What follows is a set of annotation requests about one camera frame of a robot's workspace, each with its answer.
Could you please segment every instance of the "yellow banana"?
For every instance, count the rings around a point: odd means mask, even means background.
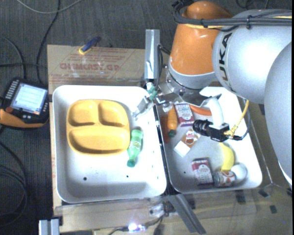
[[[229,171],[234,165],[234,152],[224,143],[220,142],[219,144],[221,145],[223,153],[223,165],[221,166],[221,171]]]

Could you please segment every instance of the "soda can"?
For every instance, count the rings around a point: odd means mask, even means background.
[[[214,173],[215,187],[231,187],[235,182],[235,174],[232,171],[218,171]]]

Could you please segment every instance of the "yellow muffin tray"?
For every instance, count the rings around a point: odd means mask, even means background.
[[[128,117],[124,107],[115,101],[76,101],[68,108],[66,128],[68,143],[76,152],[109,155],[129,146]]]

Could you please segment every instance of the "white cable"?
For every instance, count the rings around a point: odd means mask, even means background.
[[[68,8],[71,8],[72,6],[74,6],[75,4],[77,4],[77,3],[79,3],[79,2],[81,2],[83,0],[77,0],[76,2],[70,4],[69,6],[64,7],[63,9],[60,9],[60,10],[55,10],[55,11],[39,11],[39,10],[35,10],[35,9],[29,7],[28,5],[26,5],[25,3],[23,3],[20,0],[16,0],[16,1],[18,1],[21,5],[25,6],[26,8],[28,8],[28,9],[34,11],[34,12],[41,13],[41,14],[53,14],[53,13],[62,12],[64,10],[67,10]]]

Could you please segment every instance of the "cardboard box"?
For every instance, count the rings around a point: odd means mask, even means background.
[[[48,45],[49,95],[61,85],[136,86],[144,79],[145,50]]]

